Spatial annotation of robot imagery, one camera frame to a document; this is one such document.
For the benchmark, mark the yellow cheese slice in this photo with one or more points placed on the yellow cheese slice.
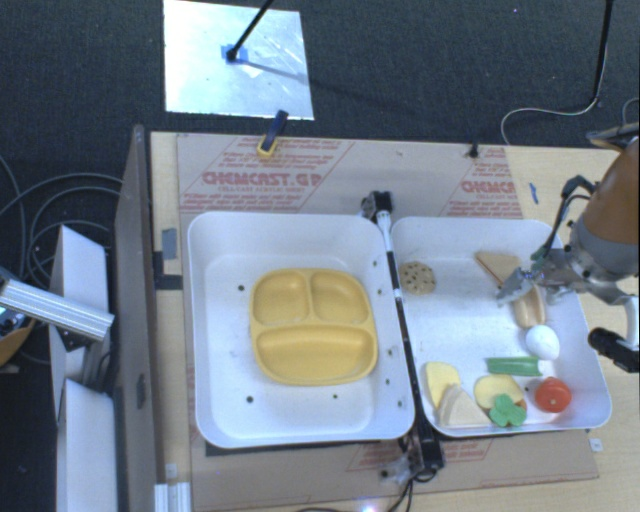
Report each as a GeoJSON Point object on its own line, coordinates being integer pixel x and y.
{"type": "Point", "coordinates": [440, 380]}

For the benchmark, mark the white plastic tray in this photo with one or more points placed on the white plastic tray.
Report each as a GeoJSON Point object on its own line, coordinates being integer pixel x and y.
{"type": "Point", "coordinates": [280, 240]}
{"type": "Point", "coordinates": [465, 325]}

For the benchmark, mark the white egg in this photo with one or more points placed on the white egg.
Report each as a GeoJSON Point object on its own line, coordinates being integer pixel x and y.
{"type": "Point", "coordinates": [542, 342]}

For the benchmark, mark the yellow potato slice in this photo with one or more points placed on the yellow potato slice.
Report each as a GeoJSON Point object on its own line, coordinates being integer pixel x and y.
{"type": "Point", "coordinates": [495, 389]}

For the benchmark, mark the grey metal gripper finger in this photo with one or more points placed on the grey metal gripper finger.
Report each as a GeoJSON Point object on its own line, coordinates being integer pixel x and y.
{"type": "Point", "coordinates": [511, 289]}
{"type": "Point", "coordinates": [533, 280]}

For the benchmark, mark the brown cardboard board red print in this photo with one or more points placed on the brown cardboard board red print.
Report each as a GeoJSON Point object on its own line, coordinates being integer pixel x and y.
{"type": "Point", "coordinates": [415, 170]}

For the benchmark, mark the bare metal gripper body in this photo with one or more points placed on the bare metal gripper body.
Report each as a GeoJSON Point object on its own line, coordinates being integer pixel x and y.
{"type": "Point", "coordinates": [575, 280]}

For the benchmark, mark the brown chocolate chip biscuit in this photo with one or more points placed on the brown chocolate chip biscuit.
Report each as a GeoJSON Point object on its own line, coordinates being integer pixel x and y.
{"type": "Point", "coordinates": [417, 278]}

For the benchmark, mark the beige hot dog bun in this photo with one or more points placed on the beige hot dog bun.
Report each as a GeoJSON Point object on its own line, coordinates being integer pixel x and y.
{"type": "Point", "coordinates": [530, 310]}

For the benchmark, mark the green celery stick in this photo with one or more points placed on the green celery stick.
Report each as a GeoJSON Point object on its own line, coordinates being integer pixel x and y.
{"type": "Point", "coordinates": [512, 366]}

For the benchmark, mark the green broccoli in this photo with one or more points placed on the green broccoli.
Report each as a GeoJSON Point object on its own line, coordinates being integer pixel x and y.
{"type": "Point", "coordinates": [507, 411]}

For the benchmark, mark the yellow divided plate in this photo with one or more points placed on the yellow divided plate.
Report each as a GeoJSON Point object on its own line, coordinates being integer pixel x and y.
{"type": "Point", "coordinates": [312, 327]}

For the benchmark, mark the black cylinder on white bracket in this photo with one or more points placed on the black cylinder on white bracket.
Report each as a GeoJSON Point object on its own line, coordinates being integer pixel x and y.
{"type": "Point", "coordinates": [612, 345]}

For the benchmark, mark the red tomato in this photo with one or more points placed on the red tomato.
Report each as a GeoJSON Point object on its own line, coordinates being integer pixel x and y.
{"type": "Point", "coordinates": [553, 394]}

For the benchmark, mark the thin black and white rod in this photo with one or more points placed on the thin black and white rod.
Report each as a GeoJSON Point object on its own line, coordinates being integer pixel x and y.
{"type": "Point", "coordinates": [398, 295]}

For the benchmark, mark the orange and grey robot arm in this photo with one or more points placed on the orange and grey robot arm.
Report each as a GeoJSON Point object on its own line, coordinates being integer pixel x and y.
{"type": "Point", "coordinates": [616, 200]}

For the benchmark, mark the tan triangular sandwich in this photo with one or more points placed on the tan triangular sandwich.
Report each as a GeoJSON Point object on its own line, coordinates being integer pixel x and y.
{"type": "Point", "coordinates": [497, 262]}

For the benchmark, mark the tan bread wedge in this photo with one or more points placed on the tan bread wedge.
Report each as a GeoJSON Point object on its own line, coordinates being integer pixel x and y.
{"type": "Point", "coordinates": [462, 411]}

